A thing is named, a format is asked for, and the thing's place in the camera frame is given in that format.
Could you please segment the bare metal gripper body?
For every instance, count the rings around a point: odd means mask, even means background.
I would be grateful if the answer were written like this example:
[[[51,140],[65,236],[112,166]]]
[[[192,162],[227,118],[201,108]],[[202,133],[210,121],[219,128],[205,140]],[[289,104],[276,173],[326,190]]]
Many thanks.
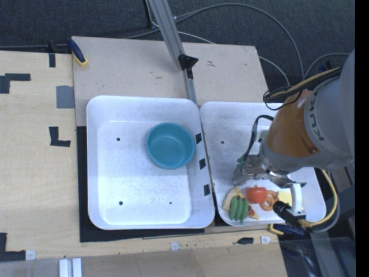
[[[241,184],[251,180],[268,179],[279,188],[288,188],[291,179],[286,171],[275,168],[269,160],[261,155],[249,155],[241,162]]]

